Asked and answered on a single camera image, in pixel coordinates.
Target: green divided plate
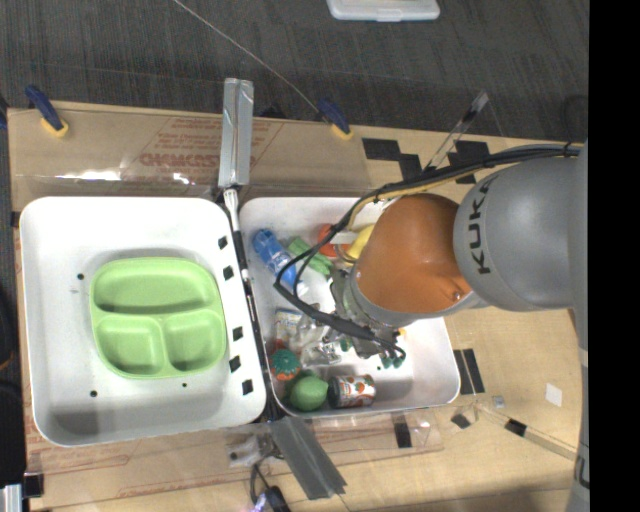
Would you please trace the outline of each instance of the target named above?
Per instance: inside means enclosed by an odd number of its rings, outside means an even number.
[[[104,364],[123,377],[198,373],[222,359],[227,334],[220,292],[183,258],[130,258],[91,281],[91,324]]]

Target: cable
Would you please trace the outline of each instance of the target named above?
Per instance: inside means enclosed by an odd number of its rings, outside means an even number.
[[[249,481],[249,495],[251,496],[251,501],[255,505],[258,502],[258,495],[256,494],[256,476],[260,475],[260,479],[264,484],[265,488],[269,488],[269,484],[265,480],[264,476],[260,472],[260,464],[266,457],[263,457],[258,462],[256,462],[253,466],[251,466],[251,478]]]
[[[580,153],[580,150],[573,147],[570,143],[565,145],[559,144],[537,144],[521,146],[517,148],[507,149],[499,153],[490,154],[481,160],[469,163],[463,163],[458,165],[449,165],[440,169],[426,169],[421,175],[410,180],[404,180],[396,183],[389,183],[382,187],[369,192],[358,199],[349,210],[342,216],[342,218],[327,232],[327,234],[316,245],[310,249],[304,251],[300,255],[292,258],[276,276],[274,288],[280,295],[287,299],[293,306],[298,308],[302,313],[313,318],[319,323],[328,325],[338,332],[352,336],[355,338],[361,338],[378,343],[383,349],[389,351],[391,354],[400,354],[402,359],[406,357],[406,353],[395,343],[388,340],[377,337],[373,331],[368,327],[361,326],[339,317],[336,314],[329,314],[323,311],[319,311],[310,304],[304,302],[297,293],[297,285],[300,282],[300,278],[306,269],[307,265],[311,261],[321,247],[329,243],[333,237],[344,229],[350,229],[353,225],[358,213],[369,203],[378,202],[386,199],[393,199],[395,197],[419,194],[426,192],[432,188],[435,188],[444,183],[450,182],[454,179],[458,179],[464,176],[471,175],[482,169],[490,169],[499,165],[508,165],[514,163],[520,163],[527,160],[533,160],[536,158],[553,158],[553,157],[576,157]],[[289,292],[281,283],[284,273],[296,263],[303,261],[300,271],[296,274],[296,279],[293,286],[293,293]]]
[[[236,48],[239,48],[240,50],[242,50],[244,53],[246,53],[249,57],[251,57],[253,60],[255,60],[258,64],[260,64],[261,66],[263,66],[265,69],[269,70],[271,73],[273,73],[275,76],[277,76],[280,80],[282,80],[285,84],[287,84],[289,87],[291,87],[304,101],[306,101],[309,106],[314,110],[314,112],[316,112],[317,114],[320,113],[320,110],[318,109],[318,107],[316,107],[313,102],[300,90],[298,89],[294,84],[292,84],[289,80],[287,80],[284,76],[282,76],[280,73],[278,73],[275,69],[273,69],[271,66],[269,66],[265,61],[263,61],[260,57],[258,57],[256,54],[254,54],[253,52],[249,51],[247,48],[245,48],[244,46],[242,46],[240,43],[238,43],[235,39],[233,39],[231,36],[228,36],[227,34],[225,34],[222,30],[220,30],[219,28],[217,28],[215,25],[213,25],[211,22],[207,21],[206,19],[204,19],[202,16],[200,16],[197,12],[193,11],[192,9],[189,9],[186,5],[184,5],[180,0],[172,0],[173,3],[175,3],[176,5],[178,5],[179,7],[182,7],[185,11],[187,11],[189,14],[191,14],[191,16],[193,16],[194,18],[196,18],[197,20],[199,20],[200,22],[204,23],[207,27],[209,27],[211,30],[213,30],[216,34],[218,34],[220,37],[223,37],[224,39],[226,39],[227,41],[229,41],[231,44],[233,44]]]

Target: blue bottle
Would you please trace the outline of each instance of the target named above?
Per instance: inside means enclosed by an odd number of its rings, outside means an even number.
[[[260,256],[262,262],[273,273],[278,275],[280,269],[291,261],[291,255],[285,250],[285,248],[278,242],[278,239],[272,231],[268,229],[261,229],[253,237],[253,248]],[[293,289],[293,284],[296,280],[296,266],[291,265],[282,274],[282,281],[289,285],[289,288]],[[298,286],[298,293],[301,293],[305,289],[304,286]]]

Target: green ball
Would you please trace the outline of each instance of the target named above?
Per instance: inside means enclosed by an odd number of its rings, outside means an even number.
[[[291,390],[291,404],[304,412],[315,411],[327,399],[329,384],[315,375],[298,380]]]

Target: soda can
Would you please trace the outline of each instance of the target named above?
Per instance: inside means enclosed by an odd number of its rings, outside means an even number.
[[[376,397],[376,385],[371,375],[348,375],[331,377],[327,401],[333,409],[364,407],[371,405]]]

